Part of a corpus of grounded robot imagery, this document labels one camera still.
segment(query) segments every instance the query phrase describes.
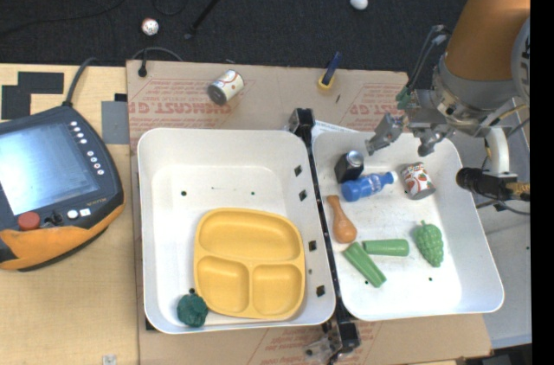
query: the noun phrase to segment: white ball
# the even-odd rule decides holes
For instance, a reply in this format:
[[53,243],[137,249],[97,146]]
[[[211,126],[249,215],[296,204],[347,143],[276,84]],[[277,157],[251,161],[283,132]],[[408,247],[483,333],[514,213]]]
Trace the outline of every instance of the white ball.
[[145,35],[154,36],[159,31],[158,22],[155,19],[147,17],[142,22],[142,31]]
[[365,10],[368,5],[368,0],[350,0],[350,5],[356,10]]

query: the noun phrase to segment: brown toy bowling pin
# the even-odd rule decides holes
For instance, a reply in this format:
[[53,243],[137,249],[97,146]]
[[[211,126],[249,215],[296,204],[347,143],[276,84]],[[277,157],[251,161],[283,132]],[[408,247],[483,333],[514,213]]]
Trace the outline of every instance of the brown toy bowling pin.
[[334,221],[332,223],[332,232],[335,239],[341,244],[352,242],[356,239],[358,231],[340,206],[338,196],[329,195],[327,196],[327,201],[329,202],[329,205],[331,205],[333,213],[335,214]]

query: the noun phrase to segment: toy bottle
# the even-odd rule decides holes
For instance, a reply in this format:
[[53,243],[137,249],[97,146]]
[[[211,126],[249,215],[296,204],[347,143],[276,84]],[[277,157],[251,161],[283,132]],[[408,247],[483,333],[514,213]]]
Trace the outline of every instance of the toy bottle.
[[388,183],[393,183],[398,178],[394,171],[388,171],[384,175],[371,173],[362,176],[355,181],[346,181],[341,184],[341,192],[348,202],[354,202],[362,197],[374,195],[381,191]]

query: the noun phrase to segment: soda can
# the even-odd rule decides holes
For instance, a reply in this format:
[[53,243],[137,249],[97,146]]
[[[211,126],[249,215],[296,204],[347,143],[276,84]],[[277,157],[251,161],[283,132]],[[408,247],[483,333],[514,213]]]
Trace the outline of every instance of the soda can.
[[400,175],[406,192],[412,199],[423,199],[423,197],[432,195],[436,190],[423,162],[406,165],[400,171]]
[[224,106],[244,88],[244,80],[235,70],[227,70],[208,86],[208,95],[219,106]]

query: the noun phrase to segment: emergency stop button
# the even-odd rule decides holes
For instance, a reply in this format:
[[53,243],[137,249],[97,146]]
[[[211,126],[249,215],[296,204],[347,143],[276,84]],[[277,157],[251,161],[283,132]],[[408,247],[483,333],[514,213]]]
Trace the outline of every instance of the emergency stop button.
[[41,216],[35,211],[22,213],[17,217],[17,225],[21,231],[36,230],[41,225]]

